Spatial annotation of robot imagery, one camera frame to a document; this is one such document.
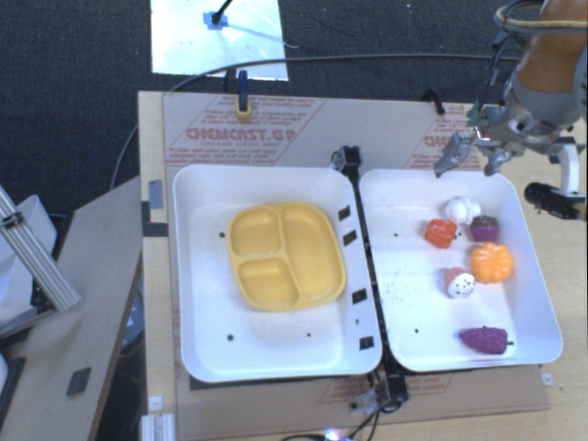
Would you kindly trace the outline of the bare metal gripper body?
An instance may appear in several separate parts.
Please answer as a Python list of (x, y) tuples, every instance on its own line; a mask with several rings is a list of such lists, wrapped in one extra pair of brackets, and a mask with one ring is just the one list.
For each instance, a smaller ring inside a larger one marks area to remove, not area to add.
[(475, 145), (483, 151), (521, 155), (524, 150), (547, 154), (569, 123), (550, 124), (524, 108), (485, 106), (476, 122)]

